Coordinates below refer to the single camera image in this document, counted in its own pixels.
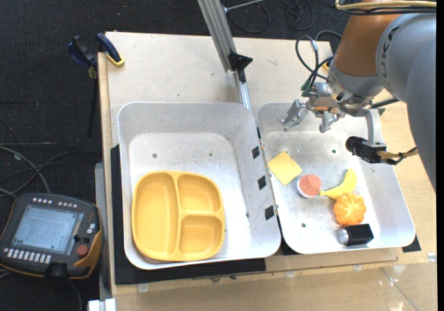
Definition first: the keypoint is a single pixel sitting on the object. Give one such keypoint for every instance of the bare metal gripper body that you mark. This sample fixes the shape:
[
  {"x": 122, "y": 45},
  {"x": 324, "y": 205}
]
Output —
[{"x": 329, "y": 101}]

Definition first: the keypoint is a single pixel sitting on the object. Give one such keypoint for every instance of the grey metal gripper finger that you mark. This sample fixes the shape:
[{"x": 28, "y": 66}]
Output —
[
  {"x": 294, "y": 116},
  {"x": 327, "y": 122}
]

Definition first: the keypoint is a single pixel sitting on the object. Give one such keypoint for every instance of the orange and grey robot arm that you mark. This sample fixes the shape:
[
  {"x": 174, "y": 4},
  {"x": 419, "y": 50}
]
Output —
[{"x": 399, "y": 59}]

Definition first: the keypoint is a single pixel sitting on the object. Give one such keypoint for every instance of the yellow cheese slice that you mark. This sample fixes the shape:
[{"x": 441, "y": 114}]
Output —
[{"x": 284, "y": 167}]

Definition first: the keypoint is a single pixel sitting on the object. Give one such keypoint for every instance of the pink sausage slice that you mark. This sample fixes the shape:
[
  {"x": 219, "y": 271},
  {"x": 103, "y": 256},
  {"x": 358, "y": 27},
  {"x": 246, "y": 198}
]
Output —
[{"x": 309, "y": 185}]

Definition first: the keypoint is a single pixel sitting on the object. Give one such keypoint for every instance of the yellow banana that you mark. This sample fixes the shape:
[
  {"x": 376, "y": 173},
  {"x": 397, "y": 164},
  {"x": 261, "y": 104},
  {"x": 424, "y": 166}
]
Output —
[{"x": 341, "y": 188}]

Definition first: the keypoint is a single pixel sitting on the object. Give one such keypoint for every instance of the pale wood board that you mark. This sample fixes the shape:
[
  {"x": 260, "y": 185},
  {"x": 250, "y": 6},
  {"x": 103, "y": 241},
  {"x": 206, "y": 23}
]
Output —
[{"x": 222, "y": 164}]

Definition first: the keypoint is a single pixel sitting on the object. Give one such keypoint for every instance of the orange tangerine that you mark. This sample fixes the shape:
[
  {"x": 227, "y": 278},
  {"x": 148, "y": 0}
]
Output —
[{"x": 349, "y": 209}]

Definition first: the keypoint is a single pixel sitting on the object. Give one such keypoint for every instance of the white plastic tray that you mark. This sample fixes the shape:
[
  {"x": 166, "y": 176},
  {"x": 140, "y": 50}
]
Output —
[
  {"x": 194, "y": 150},
  {"x": 312, "y": 226}
]

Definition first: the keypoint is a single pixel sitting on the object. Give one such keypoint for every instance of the black bottle with silver cap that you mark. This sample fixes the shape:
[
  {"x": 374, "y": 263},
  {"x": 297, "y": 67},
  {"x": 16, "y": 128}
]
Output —
[{"x": 357, "y": 234}]

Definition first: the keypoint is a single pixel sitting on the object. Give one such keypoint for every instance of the yellow divided plate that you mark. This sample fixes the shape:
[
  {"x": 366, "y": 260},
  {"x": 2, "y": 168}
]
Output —
[{"x": 178, "y": 216}]

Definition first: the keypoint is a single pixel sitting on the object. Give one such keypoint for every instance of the black cylinder on white bracket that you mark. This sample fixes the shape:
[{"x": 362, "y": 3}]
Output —
[{"x": 367, "y": 144}]

